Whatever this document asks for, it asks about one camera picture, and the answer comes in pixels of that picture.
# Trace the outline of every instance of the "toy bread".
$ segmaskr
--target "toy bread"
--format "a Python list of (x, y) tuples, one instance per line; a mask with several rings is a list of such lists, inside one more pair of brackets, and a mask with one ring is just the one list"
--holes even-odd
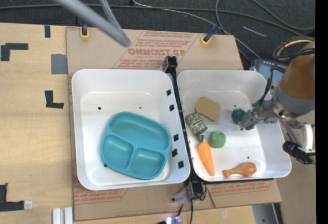
[(215, 122), (219, 118), (220, 104), (210, 100), (206, 96), (202, 96), (195, 106), (195, 111), (205, 116), (210, 121)]

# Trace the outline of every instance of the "cardboard box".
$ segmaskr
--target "cardboard box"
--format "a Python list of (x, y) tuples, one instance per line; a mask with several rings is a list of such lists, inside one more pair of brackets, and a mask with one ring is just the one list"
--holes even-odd
[[(74, 120), (71, 78), (81, 69), (159, 69), (168, 55), (178, 60), (177, 74), (188, 69), (242, 70), (233, 36), (213, 35), (207, 46), (200, 43), (204, 34), (125, 30), (131, 45), (124, 48), (101, 31), (90, 28), (88, 39), (80, 37), (79, 28), (67, 28), (67, 61), (73, 165), (75, 220), (136, 216), (177, 212), (180, 205), (170, 197), (184, 188), (184, 183), (118, 190), (85, 189), (76, 175)], [(208, 185), (204, 201), (195, 210), (280, 202), (276, 180), (226, 182)]]

